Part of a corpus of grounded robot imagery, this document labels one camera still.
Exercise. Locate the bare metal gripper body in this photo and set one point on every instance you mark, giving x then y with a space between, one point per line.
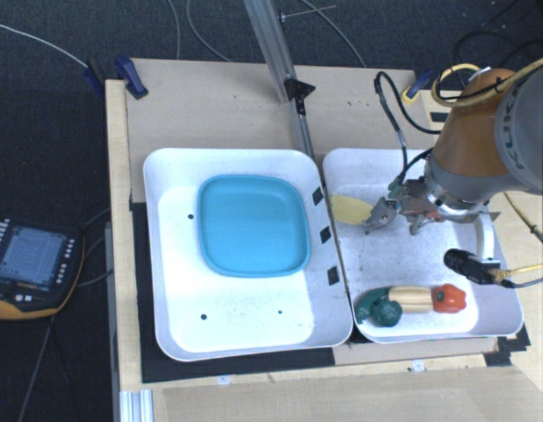
418 200

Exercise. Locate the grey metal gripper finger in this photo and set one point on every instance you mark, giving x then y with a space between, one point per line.
417 227
381 216

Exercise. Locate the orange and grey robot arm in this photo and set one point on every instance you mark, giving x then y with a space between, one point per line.
473 147

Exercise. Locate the yellow flat slice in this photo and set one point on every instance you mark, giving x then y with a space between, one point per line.
348 209

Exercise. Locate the white plastic tray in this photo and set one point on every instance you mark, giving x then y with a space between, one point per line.
236 315
399 262

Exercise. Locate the beige corn cob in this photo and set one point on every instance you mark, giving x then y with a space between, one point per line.
411 299

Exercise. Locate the red bell pepper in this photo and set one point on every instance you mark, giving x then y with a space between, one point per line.
449 299

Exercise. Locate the green broccoli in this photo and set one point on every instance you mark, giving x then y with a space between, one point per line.
383 312

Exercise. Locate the blue plate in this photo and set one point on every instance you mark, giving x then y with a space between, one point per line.
254 227

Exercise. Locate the brown cardboard board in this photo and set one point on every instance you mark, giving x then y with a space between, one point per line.
219 112

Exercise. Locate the black cylinder on white bracket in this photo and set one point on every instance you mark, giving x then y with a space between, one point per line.
469 267

